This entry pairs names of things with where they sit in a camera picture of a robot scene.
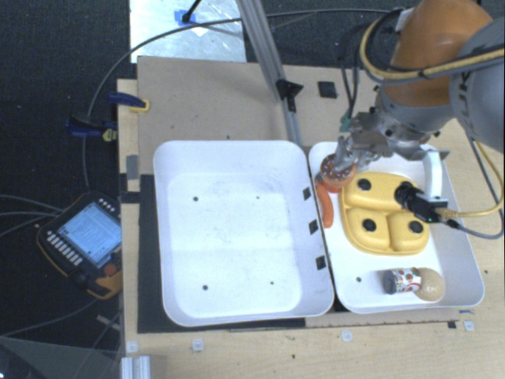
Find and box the white plastic tray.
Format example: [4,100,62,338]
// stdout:
[151,139,337,328]
[308,141,486,316]

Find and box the black block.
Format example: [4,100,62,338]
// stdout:
[317,80,339,99]

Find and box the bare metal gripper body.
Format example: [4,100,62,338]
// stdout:
[348,111,432,162]

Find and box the white printed can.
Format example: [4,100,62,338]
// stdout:
[381,267,424,295]

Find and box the brown cardboard board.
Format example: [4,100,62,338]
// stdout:
[136,54,475,335]

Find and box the red round toy food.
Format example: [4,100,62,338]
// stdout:
[314,173,353,194]

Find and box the brown sprinkled doughnut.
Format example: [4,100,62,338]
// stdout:
[320,152,357,183]

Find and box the black cylinder on white bracket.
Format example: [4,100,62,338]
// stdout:
[394,148,451,225]

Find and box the orange sausage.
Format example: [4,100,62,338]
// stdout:
[316,183,336,229]

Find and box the yellow divided plate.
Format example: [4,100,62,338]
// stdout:
[338,171,432,257]

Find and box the beige bread roll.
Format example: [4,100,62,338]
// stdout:
[415,267,447,303]

